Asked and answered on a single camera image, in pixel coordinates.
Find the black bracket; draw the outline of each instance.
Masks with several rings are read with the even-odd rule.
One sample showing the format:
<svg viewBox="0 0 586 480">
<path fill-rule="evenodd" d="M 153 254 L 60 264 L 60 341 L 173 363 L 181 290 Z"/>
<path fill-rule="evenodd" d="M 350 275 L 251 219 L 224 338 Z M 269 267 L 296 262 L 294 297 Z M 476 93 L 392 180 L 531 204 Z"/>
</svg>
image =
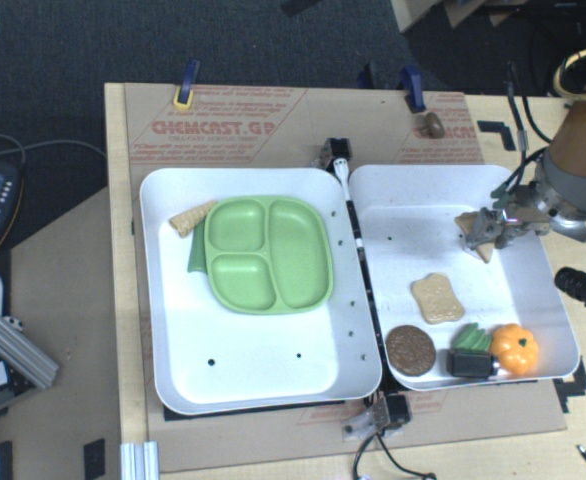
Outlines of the black bracket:
<svg viewBox="0 0 586 480">
<path fill-rule="evenodd" d="M 507 151 L 515 151 L 515 142 L 508 126 L 500 121 L 478 121 L 480 131 L 488 133 L 499 133 L 502 137 L 502 145 Z"/>
<path fill-rule="evenodd" d="M 96 480 L 106 474 L 106 442 L 98 439 L 84 445 L 84 480 Z"/>
<path fill-rule="evenodd" d="M 562 412 L 564 414 L 569 413 L 568 399 L 570 396 L 584 396 L 586 395 L 586 369 L 584 363 L 580 358 L 580 364 L 573 373 L 573 380 L 565 382 L 563 379 L 553 379 L 555 383 L 555 390 L 557 391 L 557 397 L 560 400 L 562 406 Z"/>
</svg>

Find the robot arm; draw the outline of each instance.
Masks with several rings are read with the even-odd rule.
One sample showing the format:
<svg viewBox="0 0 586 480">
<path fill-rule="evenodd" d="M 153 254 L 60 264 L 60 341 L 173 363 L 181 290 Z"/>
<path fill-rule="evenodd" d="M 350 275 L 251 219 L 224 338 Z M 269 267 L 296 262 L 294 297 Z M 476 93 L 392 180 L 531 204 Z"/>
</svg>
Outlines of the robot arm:
<svg viewBox="0 0 586 480">
<path fill-rule="evenodd" d="M 531 162 L 536 164 L 534 177 L 522 185 L 524 166 Z M 586 99 L 573 103 L 550 145 L 530 155 L 518 171 L 491 194 L 497 198 L 493 208 L 478 212 L 464 238 L 466 246 L 475 250 L 492 242 L 500 249 L 528 232 L 544 235 L 551 230 L 586 242 Z M 556 285 L 583 300 L 586 279 L 573 277 L 573 272 L 558 272 Z"/>
</svg>

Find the black cable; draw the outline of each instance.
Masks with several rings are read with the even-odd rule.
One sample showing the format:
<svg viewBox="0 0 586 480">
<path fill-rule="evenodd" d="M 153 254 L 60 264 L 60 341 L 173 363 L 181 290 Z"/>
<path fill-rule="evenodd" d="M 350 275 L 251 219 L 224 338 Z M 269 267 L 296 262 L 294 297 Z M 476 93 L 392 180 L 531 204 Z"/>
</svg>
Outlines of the black cable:
<svg viewBox="0 0 586 480">
<path fill-rule="evenodd" d="M 106 158 L 106 153 L 104 151 L 102 151 L 101 149 L 99 149 L 91 144 L 87 144 L 86 142 L 81 142 L 79 140 L 67 140 L 67 139 L 47 140 L 47 141 L 36 142 L 35 144 L 29 144 L 27 146 L 24 146 L 20 143 L 20 141 L 11 137 L 10 135 L 4 135 L 4 134 L 0 133 L 0 139 L 7 140 L 16 146 L 14 149 L 4 149 L 4 150 L 0 151 L 0 156 L 12 155 L 14 153 L 20 153 L 21 157 L 22 157 L 22 159 L 21 159 L 22 167 L 24 167 L 24 165 L 26 164 L 26 151 L 27 150 L 38 149 L 38 148 L 43 148 L 43 147 L 48 147 L 48 146 L 59 146 L 59 145 L 80 146 L 80 147 L 90 149 L 91 151 L 98 153 L 102 157 Z"/>
<path fill-rule="evenodd" d="M 10 151 L 11 153 L 20 153 L 21 154 L 20 167 L 24 168 L 24 166 L 26 165 L 26 148 L 22 145 L 22 143 L 19 140 L 17 140 L 16 138 L 11 137 L 10 135 L 4 135 L 3 133 L 0 133 L 0 139 L 8 141 L 16 146 L 15 149 L 6 150 L 6 151 Z"/>
<path fill-rule="evenodd" d="M 403 471 L 404 473 L 407 473 L 409 475 L 413 475 L 416 477 L 421 478 L 422 480 L 437 480 L 437 476 L 435 476 L 435 473 L 418 473 L 417 471 L 411 471 L 410 469 L 406 469 L 404 467 L 402 467 L 400 465 L 399 462 L 397 462 L 394 458 L 393 455 L 391 455 L 391 452 L 389 451 L 389 449 L 386 447 L 386 444 L 384 444 L 384 441 L 382 440 L 382 434 L 375 434 L 377 437 L 378 442 L 380 443 L 380 446 L 382 446 L 382 449 L 384 450 L 384 453 L 386 453 L 386 456 L 391 460 L 391 462 L 395 465 L 396 468 L 398 468 L 400 471 Z"/>
<path fill-rule="evenodd" d="M 375 434 L 370 435 L 364 441 L 362 441 L 362 444 L 357 449 L 357 452 L 355 452 L 355 457 L 353 459 L 353 480 L 360 480 L 360 475 L 357 472 L 357 465 L 360 463 L 362 454 L 368 448 L 369 444 L 371 444 L 371 441 L 373 441 L 373 439 L 375 439 Z"/>
<path fill-rule="evenodd" d="M 547 144 L 550 144 L 551 139 L 547 135 L 545 135 L 535 123 L 535 120 L 533 119 L 533 114 L 531 113 L 531 107 L 529 106 L 529 99 L 524 95 L 522 95 L 522 103 L 524 104 L 524 113 L 526 114 L 526 119 L 531 125 L 531 128 L 533 128 L 533 131 L 537 134 L 537 136 L 540 139 L 542 139 Z"/>
<path fill-rule="evenodd" d="M 535 151 L 534 153 L 531 153 L 528 157 L 526 157 L 524 159 L 523 162 L 520 163 L 519 167 L 517 169 L 515 169 L 515 171 L 513 171 L 511 173 L 511 175 L 507 178 L 507 180 L 504 182 L 504 185 L 506 187 L 508 187 L 510 185 L 510 183 L 516 178 L 519 177 L 521 179 L 521 177 L 524 174 L 524 169 L 526 168 L 527 165 L 529 165 L 531 162 L 537 161 L 542 154 L 546 151 L 546 147 L 540 148 L 537 151 Z"/>
<path fill-rule="evenodd" d="M 377 438 L 378 442 L 382 446 L 382 450 L 384 450 L 384 453 L 389 458 L 389 460 L 400 471 L 402 471 L 408 475 L 418 477 L 421 480 L 437 480 L 437 476 L 435 476 L 435 473 L 419 473 L 417 471 L 412 471 L 410 469 L 406 469 L 399 462 L 397 462 L 397 460 L 395 460 L 393 455 L 391 455 L 391 452 L 389 451 L 389 449 L 386 447 L 386 444 L 384 443 L 384 440 L 382 439 L 382 432 L 377 432 L 375 434 L 372 434 L 369 437 L 367 437 L 364 441 L 362 441 L 362 444 L 358 448 L 357 452 L 355 453 L 355 458 L 353 459 L 353 480 L 360 480 L 360 475 L 357 471 L 358 464 L 360 463 L 360 459 L 362 458 L 362 455 L 364 454 L 364 452 L 366 451 L 368 446 L 371 444 L 371 442 L 375 438 Z"/>
<path fill-rule="evenodd" d="M 517 80 L 517 74 L 515 72 L 515 65 L 512 62 L 507 63 L 507 70 L 506 70 L 506 96 L 509 102 L 509 107 L 511 108 L 511 113 L 513 114 L 513 119 L 515 120 L 515 125 L 518 131 L 518 137 L 524 133 L 524 123 L 522 122 L 522 118 L 520 117 L 520 111 L 517 109 L 517 105 L 515 103 L 515 81 Z M 520 185 L 522 182 L 522 177 L 524 176 L 524 162 L 526 161 L 526 150 L 524 149 L 524 144 L 520 141 L 520 149 L 521 149 L 521 160 L 520 160 L 520 167 L 515 171 L 515 183 L 509 190 L 509 193 L 513 193 L 515 189 Z"/>
</svg>

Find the green vegetable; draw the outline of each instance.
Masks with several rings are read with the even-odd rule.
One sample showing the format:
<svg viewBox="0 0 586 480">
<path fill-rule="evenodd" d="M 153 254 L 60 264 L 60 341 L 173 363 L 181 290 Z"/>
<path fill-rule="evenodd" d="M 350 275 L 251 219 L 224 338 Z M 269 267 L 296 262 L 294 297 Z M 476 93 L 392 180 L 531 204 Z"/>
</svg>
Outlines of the green vegetable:
<svg viewBox="0 0 586 480">
<path fill-rule="evenodd" d="M 491 346 L 492 338 L 480 329 L 477 323 L 467 324 L 453 340 L 453 350 L 486 352 Z"/>
</svg>

